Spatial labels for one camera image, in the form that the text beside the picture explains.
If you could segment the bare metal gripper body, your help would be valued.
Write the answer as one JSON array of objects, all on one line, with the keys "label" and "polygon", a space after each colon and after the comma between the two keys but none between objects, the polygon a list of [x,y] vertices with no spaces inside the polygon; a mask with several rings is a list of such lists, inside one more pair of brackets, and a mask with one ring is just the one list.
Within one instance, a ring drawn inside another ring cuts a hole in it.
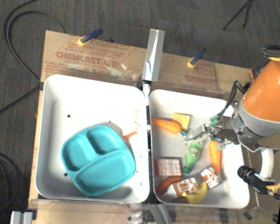
[{"label": "bare metal gripper body", "polygon": [[239,144],[238,136],[231,127],[231,118],[213,116],[210,118],[210,134],[212,137],[226,138],[227,142]]}]

